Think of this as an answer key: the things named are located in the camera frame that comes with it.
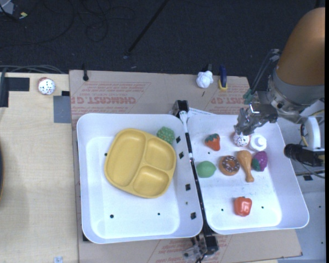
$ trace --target red bell pepper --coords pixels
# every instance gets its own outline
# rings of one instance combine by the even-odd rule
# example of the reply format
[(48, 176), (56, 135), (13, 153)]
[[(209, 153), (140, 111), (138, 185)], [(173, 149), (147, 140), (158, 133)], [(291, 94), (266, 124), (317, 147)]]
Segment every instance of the red bell pepper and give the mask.
[(234, 200), (235, 214), (240, 216), (247, 216), (250, 214), (252, 200), (250, 198), (238, 197)]

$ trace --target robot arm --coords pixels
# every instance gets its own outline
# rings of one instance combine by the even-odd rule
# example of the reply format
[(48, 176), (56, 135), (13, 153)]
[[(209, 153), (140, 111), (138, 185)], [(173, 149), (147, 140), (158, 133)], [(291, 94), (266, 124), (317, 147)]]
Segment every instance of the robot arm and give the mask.
[(235, 131), (249, 135), (279, 117), (306, 124), (309, 117), (300, 113), (324, 98), (324, 84), (325, 8), (316, 8), (306, 13), (292, 31), (269, 76), (267, 91), (252, 90), (248, 95), (249, 107), (240, 109)]

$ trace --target strawberry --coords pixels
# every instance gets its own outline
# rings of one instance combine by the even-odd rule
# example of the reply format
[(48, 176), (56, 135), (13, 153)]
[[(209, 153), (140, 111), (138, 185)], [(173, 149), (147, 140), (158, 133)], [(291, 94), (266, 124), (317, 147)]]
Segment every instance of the strawberry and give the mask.
[(220, 150), (219, 142), (220, 142), (219, 134), (211, 134), (205, 139), (205, 144), (215, 151)]

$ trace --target yellow plate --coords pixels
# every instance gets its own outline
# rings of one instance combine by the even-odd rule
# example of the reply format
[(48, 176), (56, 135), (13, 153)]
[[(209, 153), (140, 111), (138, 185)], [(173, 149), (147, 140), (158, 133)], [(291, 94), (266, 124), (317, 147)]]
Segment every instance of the yellow plate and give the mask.
[(104, 172), (115, 187), (144, 198), (164, 194), (177, 157), (168, 142), (138, 129), (124, 129), (113, 140)]

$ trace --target chocolate donut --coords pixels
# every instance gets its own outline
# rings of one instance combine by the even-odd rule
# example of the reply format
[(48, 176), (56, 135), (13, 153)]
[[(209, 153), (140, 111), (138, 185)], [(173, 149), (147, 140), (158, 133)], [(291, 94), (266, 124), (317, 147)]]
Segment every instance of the chocolate donut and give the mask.
[(223, 156), (218, 164), (219, 170), (225, 175), (234, 175), (240, 169), (240, 163), (234, 156)]

